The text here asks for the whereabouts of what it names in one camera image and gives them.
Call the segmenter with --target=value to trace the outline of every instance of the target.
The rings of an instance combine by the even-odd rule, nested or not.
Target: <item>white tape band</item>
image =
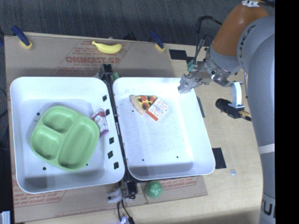
[[[267,154],[267,153],[275,152],[275,143],[258,147],[258,152],[259,154]]]

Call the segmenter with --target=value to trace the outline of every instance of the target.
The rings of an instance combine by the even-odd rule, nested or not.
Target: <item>plastic tray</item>
[[[138,180],[206,175],[215,159],[194,89],[178,92],[179,78],[127,78],[113,83],[128,169]],[[155,121],[132,106],[130,95],[155,95],[167,112]]]
[[[88,163],[99,136],[99,127],[92,119],[56,105],[38,121],[30,145],[45,161],[68,171],[77,171]]]
[[[21,189],[28,193],[42,193],[116,183],[123,178],[123,157],[108,89],[103,81],[92,77],[21,77],[12,82],[10,96],[16,179]],[[85,163],[86,155],[82,159],[83,168],[77,171],[64,170],[48,163],[37,156],[30,146],[35,126],[48,109],[57,105],[87,117],[91,117],[100,108],[107,114],[109,131],[98,138],[91,158]],[[58,134],[67,132],[65,127],[69,125],[56,127]],[[41,153],[51,159],[56,151],[49,151],[49,156],[46,155],[47,151]]]

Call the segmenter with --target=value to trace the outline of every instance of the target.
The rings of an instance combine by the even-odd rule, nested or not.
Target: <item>white rectangular object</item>
[[[179,78],[128,78],[113,83],[128,169],[138,180],[206,175],[215,159],[194,89],[178,92]],[[153,95],[169,107],[162,119],[138,113],[130,95]]]
[[[108,89],[103,81],[93,77],[21,77],[12,82],[10,95],[16,178],[21,189],[41,193],[116,183],[123,178],[125,167]],[[51,165],[31,150],[30,136],[35,125],[54,105],[66,106],[88,117],[100,108],[110,111],[106,116],[108,133],[99,138],[88,165],[79,171],[70,172]],[[111,151],[113,156],[109,158],[107,154]]]

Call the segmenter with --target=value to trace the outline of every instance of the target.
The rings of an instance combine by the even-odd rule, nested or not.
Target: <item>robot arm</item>
[[[251,0],[244,0],[227,16],[206,50],[206,58],[203,62],[198,62],[188,75],[182,76],[178,91],[186,93],[211,80],[222,87],[231,87],[232,82],[227,78],[240,69],[248,77],[245,80],[248,104],[263,170],[260,224],[273,224],[276,222],[275,18],[269,16],[256,1]],[[220,108],[224,102],[225,100],[220,99],[216,106]]]

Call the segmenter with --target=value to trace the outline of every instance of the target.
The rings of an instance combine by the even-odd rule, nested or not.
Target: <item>dark gray fabric background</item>
[[[210,15],[223,22],[242,0],[0,0],[0,26],[7,35],[16,25],[23,31],[123,39],[133,32],[147,41],[156,31],[164,43],[195,45],[199,16]],[[273,8],[265,7],[270,14]],[[201,34],[214,37],[219,25],[205,20]],[[4,49],[0,48],[0,88],[6,90]],[[0,114],[6,109],[0,92]],[[7,115],[0,120],[0,138]]]

